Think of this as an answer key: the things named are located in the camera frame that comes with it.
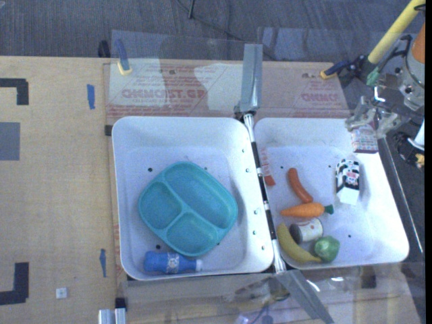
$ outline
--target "white tray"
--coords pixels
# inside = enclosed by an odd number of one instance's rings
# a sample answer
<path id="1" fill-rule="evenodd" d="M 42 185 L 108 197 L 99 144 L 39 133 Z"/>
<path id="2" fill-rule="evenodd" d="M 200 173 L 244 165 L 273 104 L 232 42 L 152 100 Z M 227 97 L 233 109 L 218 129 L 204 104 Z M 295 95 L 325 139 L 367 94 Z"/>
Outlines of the white tray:
<path id="1" fill-rule="evenodd" d="M 403 261 L 409 252 L 408 238 L 390 189 L 381 158 L 354 154 L 343 119 L 265 118 L 256 123 L 259 150 L 265 148 L 276 185 L 267 187 L 273 222 L 287 227 L 299 219 L 279 212 L 300 199 L 288 186 L 286 172 L 298 170 L 303 186 L 323 205 L 333 204 L 333 215 L 320 218 L 324 235 L 337 238 L 340 251 L 331 263 L 297 263 L 286 253 L 283 259 L 297 269 L 350 267 Z M 355 206 L 343 204 L 335 193 L 335 168 L 341 159 L 360 162 L 360 194 Z M 307 250 L 311 243 L 301 245 Z"/>
<path id="2" fill-rule="evenodd" d="M 257 273 L 273 262 L 273 249 L 246 127 L 230 118 L 125 117 L 112 131 L 120 256 L 138 280 Z M 200 273 L 148 275 L 144 255 L 170 250 L 141 220 L 137 202 L 147 184 L 167 166 L 191 161 L 233 194 L 238 218 L 219 245 L 199 258 Z"/>

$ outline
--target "yellow pole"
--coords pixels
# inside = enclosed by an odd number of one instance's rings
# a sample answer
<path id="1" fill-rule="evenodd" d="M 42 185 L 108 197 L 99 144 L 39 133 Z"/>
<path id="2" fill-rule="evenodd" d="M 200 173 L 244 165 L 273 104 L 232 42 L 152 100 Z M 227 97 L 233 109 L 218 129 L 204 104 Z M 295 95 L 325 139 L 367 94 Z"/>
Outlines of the yellow pole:
<path id="1" fill-rule="evenodd" d="M 416 6 L 426 3 L 426 0 L 411 0 L 410 3 L 405 7 L 404 11 L 399 15 L 398 19 L 395 20 L 390 29 L 385 33 L 383 38 L 378 42 L 375 48 L 371 51 L 367 59 L 370 63 L 376 65 L 379 63 L 381 58 L 387 53 L 390 47 L 396 42 L 396 39 L 406 29 L 406 27 L 412 22 L 417 16 L 419 11 L 414 8 Z"/>

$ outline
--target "gray square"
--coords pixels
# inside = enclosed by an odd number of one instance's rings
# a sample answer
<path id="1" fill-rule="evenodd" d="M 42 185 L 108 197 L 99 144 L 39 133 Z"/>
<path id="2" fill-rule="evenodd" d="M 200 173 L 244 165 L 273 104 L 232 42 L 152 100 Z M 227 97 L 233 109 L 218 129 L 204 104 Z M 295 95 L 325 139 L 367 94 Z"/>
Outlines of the gray square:
<path id="1" fill-rule="evenodd" d="M 0 122 L 0 161 L 20 160 L 20 123 Z"/>

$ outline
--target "dark floor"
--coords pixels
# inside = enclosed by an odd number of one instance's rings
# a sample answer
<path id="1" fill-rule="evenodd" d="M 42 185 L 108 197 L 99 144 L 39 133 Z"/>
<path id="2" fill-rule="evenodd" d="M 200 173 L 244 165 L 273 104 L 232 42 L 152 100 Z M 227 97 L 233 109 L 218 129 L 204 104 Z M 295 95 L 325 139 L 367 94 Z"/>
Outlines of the dark floor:
<path id="1" fill-rule="evenodd" d="M 340 38 L 346 52 L 339 53 L 367 54 L 374 37 L 391 26 L 410 0 L 196 0 L 190 19 L 190 0 L 0 1 L 5 2 L 3 7 L 0 3 L 0 55 L 98 57 L 99 43 L 110 43 L 113 30 L 257 41 L 263 28 L 318 30 Z M 406 32 L 415 35 L 423 22 L 419 14 Z M 328 40 L 315 40 L 315 49 L 326 51 L 316 51 L 309 60 L 338 61 L 328 51 Z M 401 128 L 411 136 L 416 129 Z M 392 134 L 380 153 L 410 240 L 407 262 L 423 262 L 425 174 L 398 156 Z M 419 308 L 425 317 L 424 305 Z"/>

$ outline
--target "orange toy carrot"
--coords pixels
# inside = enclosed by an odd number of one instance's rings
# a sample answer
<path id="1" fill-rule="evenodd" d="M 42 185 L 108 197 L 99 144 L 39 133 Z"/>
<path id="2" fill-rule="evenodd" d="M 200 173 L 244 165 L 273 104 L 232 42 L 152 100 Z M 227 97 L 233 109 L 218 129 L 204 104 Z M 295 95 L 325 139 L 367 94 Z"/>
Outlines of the orange toy carrot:
<path id="1" fill-rule="evenodd" d="M 313 202 L 313 197 L 304 189 L 300 179 L 298 178 L 298 173 L 296 168 L 289 168 L 287 171 L 288 182 L 290 183 L 292 190 L 297 197 L 304 203 Z"/>
<path id="2" fill-rule="evenodd" d="M 307 202 L 281 210 L 281 215 L 291 217 L 318 217 L 324 213 L 333 213 L 333 205 L 326 207 L 319 202 Z"/>

